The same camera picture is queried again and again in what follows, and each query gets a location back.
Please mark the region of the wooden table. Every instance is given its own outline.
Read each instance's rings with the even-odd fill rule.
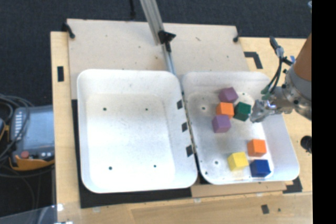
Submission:
[[[181,26],[168,24],[167,27],[179,29]],[[197,27],[198,31],[203,29],[202,26]],[[232,27],[219,27],[218,31],[223,29],[229,29],[228,33],[234,36]],[[284,115],[284,118],[300,163],[299,179],[302,185],[300,192],[283,193],[287,188],[295,189],[297,181],[237,184],[225,187],[196,183],[192,186],[192,198],[81,209],[71,108],[69,38],[64,32],[51,32],[50,37],[58,221],[136,224],[312,223],[312,156],[300,146],[301,138],[311,135],[311,122],[296,112]],[[218,37],[208,33],[203,34],[202,38],[208,38],[209,43],[209,40],[216,42]],[[286,56],[294,57],[305,42],[304,39],[283,38],[277,38],[277,41],[284,48]],[[246,58],[251,71],[259,71],[269,77],[274,75],[278,61],[268,38],[240,38],[237,46],[241,46],[244,52],[256,52],[259,56],[263,69],[257,69],[253,58]],[[64,79],[61,81],[57,72],[59,67],[64,70]],[[284,75],[281,75],[279,83],[283,80]]]

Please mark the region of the tray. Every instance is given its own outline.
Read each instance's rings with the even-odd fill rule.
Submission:
[[[214,133],[212,119],[220,100],[221,89],[234,87],[239,101],[253,104],[260,99],[260,91],[269,78],[260,72],[191,72],[182,79],[186,108],[194,138],[199,169],[211,184],[236,184],[260,181],[287,181],[299,174],[296,158],[284,119],[281,114],[252,123],[231,119],[226,133]],[[263,157],[249,157],[247,143],[253,139],[266,141],[267,153]],[[231,153],[244,151],[249,163],[254,159],[267,159],[271,173],[266,177],[252,177],[249,166],[232,172],[227,158]]]
[[[90,191],[194,184],[197,167],[176,76],[89,69],[78,77],[77,98],[81,177]]]

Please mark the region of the black carpet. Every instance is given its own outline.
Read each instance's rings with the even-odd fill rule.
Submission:
[[[166,23],[235,25],[241,36],[307,38],[310,0],[157,0]],[[145,21],[134,0],[137,21]],[[129,0],[0,0],[0,93],[52,103],[50,32],[67,18],[129,20]],[[51,178],[30,179],[39,206],[52,204]],[[0,178],[0,216],[29,210],[20,180]]]

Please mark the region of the orange cube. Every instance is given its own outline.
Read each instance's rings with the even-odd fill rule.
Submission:
[[[221,102],[216,107],[217,115],[227,115],[231,119],[235,115],[235,109],[232,103]]]
[[[262,157],[267,153],[266,142],[262,139],[252,139],[247,143],[247,153],[251,157]]]

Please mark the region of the cube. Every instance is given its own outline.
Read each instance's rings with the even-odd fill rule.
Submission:
[[[246,166],[248,166],[248,160],[246,158],[245,152],[232,153],[227,158],[227,161],[229,163],[229,167],[231,171],[244,169]]]
[[[231,119],[235,115],[234,107],[232,103],[221,102],[216,107],[217,115],[227,115]]]
[[[252,139],[247,143],[247,154],[251,157],[262,157],[267,153],[266,142],[262,139]]]
[[[239,102],[235,106],[235,115],[233,118],[241,120],[241,121],[246,121],[251,113],[251,106],[249,104]]]
[[[266,177],[271,173],[266,159],[255,159],[250,164],[250,170],[252,177]]]
[[[226,133],[231,128],[231,122],[227,115],[216,115],[212,120],[215,133]]]
[[[218,98],[221,102],[234,103],[238,99],[238,94],[233,87],[224,88],[220,91]]]

